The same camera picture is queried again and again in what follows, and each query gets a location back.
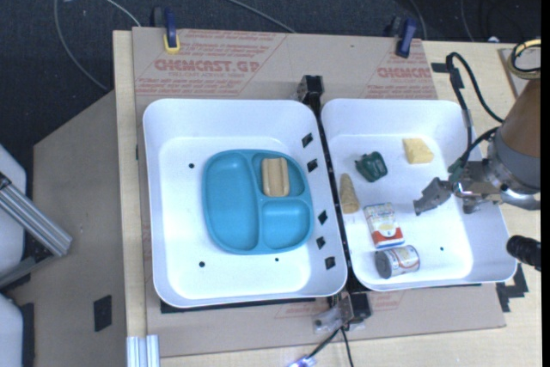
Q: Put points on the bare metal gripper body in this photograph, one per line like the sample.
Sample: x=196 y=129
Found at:
x=477 y=178

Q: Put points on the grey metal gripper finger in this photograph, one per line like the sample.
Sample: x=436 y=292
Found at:
x=432 y=197
x=472 y=205

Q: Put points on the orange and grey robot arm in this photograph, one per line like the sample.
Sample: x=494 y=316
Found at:
x=522 y=129

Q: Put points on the white plastic tray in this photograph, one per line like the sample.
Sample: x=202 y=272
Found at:
x=447 y=236
x=180 y=206

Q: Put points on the yellow cheese wedge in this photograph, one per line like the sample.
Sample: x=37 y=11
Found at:
x=417 y=151

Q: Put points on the white and red carton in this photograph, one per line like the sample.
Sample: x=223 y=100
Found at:
x=383 y=225

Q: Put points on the green bell pepper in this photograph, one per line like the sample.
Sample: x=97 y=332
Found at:
x=371 y=167

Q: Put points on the small white and red can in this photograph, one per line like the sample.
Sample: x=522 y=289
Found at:
x=397 y=262

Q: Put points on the pale yellow cone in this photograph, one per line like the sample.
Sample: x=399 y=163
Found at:
x=349 y=195

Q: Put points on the tan hot dog bun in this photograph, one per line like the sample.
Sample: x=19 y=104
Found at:
x=275 y=178

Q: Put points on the blue divided plate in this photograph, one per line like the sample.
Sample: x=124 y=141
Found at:
x=230 y=202

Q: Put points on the brown cardboard board, red print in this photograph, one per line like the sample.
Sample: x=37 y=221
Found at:
x=258 y=69

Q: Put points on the black cylinder on white bracket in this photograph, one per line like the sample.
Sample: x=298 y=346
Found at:
x=523 y=248

